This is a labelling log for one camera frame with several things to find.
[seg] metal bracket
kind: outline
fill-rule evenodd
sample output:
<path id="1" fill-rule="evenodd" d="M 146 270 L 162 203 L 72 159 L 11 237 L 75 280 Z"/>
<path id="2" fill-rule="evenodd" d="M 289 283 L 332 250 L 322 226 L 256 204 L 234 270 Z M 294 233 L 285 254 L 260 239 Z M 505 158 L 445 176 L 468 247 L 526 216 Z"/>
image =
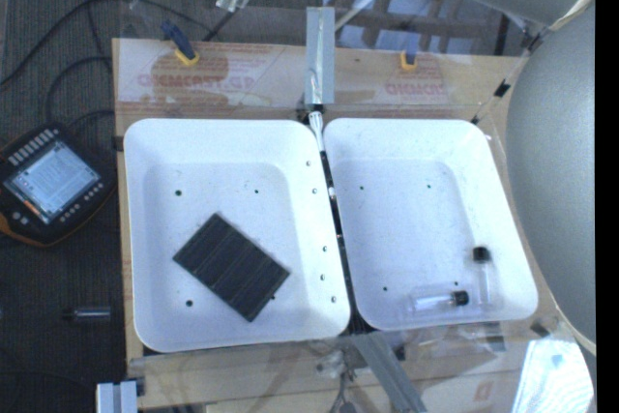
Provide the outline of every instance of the metal bracket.
<path id="1" fill-rule="evenodd" d="M 395 353 L 379 332 L 352 336 L 352 342 L 378 378 L 397 411 L 427 412 Z"/>
<path id="2" fill-rule="evenodd" d="M 112 136 L 112 147 L 114 148 L 114 150 L 116 150 L 117 152 L 124 152 L 125 151 L 124 141 L 125 141 L 124 136 L 118 136 L 118 135 Z"/>
<path id="3" fill-rule="evenodd" d="M 305 105 L 314 108 L 335 103 L 336 11 L 332 7 L 308 8 Z"/>
<path id="4" fill-rule="evenodd" d="M 136 382 L 97 384 L 97 413 L 137 413 Z"/>

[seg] gray carpet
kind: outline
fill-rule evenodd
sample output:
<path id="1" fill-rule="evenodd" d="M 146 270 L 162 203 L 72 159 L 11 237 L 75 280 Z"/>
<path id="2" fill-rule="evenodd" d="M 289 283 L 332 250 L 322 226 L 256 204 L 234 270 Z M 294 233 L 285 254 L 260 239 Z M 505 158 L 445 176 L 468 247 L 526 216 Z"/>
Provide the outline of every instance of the gray carpet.
<path id="1" fill-rule="evenodd" d="M 2 77 L 12 74 L 54 23 L 83 1 L 9 0 Z M 205 26 L 214 26 L 223 16 L 215 9 L 215 0 L 152 1 Z M 302 44 L 304 8 L 322 2 L 251 0 L 251 8 L 235 16 L 215 40 Z M 127 5 L 127 0 L 92 5 L 103 54 L 89 31 L 86 9 L 56 26 L 23 70 L 0 89 L 0 140 L 44 121 L 45 96 L 58 74 L 73 62 L 109 56 L 110 39 L 129 36 L 135 29 L 142 30 L 140 36 L 157 36 L 152 27 L 149 32 L 148 26 L 133 25 Z M 275 8 L 287 11 L 274 15 Z M 148 10 L 157 13 L 159 8 L 149 5 Z M 208 34 L 198 23 L 169 12 L 165 15 L 182 25 L 192 39 Z M 64 123 L 93 110 L 112 108 L 112 81 L 105 62 L 70 71 L 57 81 L 49 98 L 52 117 Z M 99 116 L 82 121 L 74 131 L 105 160 L 114 162 L 112 126 L 111 116 Z M 0 411 L 92 411 L 95 385 L 123 379 L 117 204 L 118 198 L 113 197 L 94 221 L 51 249 L 30 248 L 0 236 Z M 111 317 L 85 326 L 60 318 L 63 308 L 79 306 L 111 307 Z"/>

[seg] black syringe cap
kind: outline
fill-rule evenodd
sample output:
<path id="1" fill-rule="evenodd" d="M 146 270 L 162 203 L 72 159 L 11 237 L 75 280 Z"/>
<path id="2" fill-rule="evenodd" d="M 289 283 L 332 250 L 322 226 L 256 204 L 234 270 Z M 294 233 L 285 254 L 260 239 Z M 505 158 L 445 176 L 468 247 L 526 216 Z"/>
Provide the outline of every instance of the black syringe cap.
<path id="1" fill-rule="evenodd" d="M 457 307 L 468 305 L 468 293 L 466 291 L 454 291 L 454 303 Z"/>
<path id="2" fill-rule="evenodd" d="M 489 262 L 490 250 L 486 247 L 476 247 L 473 249 L 473 261 L 477 263 L 486 263 Z"/>

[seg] plastic bag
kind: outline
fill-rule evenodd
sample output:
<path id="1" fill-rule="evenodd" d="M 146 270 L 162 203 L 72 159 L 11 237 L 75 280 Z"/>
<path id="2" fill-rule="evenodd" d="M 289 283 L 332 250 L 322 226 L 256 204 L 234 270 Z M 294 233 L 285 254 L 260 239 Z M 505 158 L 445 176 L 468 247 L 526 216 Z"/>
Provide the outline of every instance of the plastic bag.
<path id="1" fill-rule="evenodd" d="M 4 60 L 8 8 L 9 0 L 0 0 L 0 79 L 2 78 L 2 62 Z"/>

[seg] white plastic tray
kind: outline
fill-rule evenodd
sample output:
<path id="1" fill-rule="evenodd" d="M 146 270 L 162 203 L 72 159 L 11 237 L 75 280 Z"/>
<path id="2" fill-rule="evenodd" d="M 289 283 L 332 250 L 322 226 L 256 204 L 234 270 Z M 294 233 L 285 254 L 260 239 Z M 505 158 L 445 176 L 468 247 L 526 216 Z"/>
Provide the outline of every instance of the white plastic tray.
<path id="1" fill-rule="evenodd" d="M 337 119 L 324 133 L 360 314 L 381 330 L 525 318 L 538 293 L 486 137 L 456 120 Z M 472 249 L 490 250 L 493 306 Z M 410 311 L 411 298 L 471 302 Z"/>
<path id="2" fill-rule="evenodd" d="M 124 141 L 134 326 L 171 352 L 325 339 L 350 307 L 311 131 L 287 121 L 146 119 Z M 290 276 L 249 323 L 172 260 L 220 213 Z"/>

